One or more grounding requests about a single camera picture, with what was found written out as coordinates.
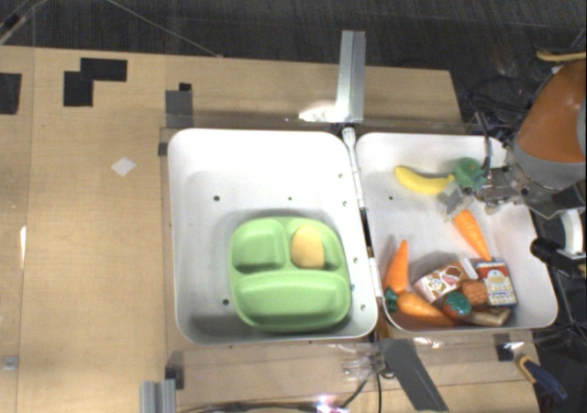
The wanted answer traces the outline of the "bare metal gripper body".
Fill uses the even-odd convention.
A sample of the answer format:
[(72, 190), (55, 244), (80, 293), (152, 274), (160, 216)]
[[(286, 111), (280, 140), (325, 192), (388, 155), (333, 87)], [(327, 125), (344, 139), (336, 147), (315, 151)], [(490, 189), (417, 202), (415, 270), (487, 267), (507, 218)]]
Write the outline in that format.
[(489, 171), (484, 185), (474, 196), (486, 208), (498, 209), (505, 204), (524, 204), (530, 191), (531, 182), (519, 167), (503, 165)]

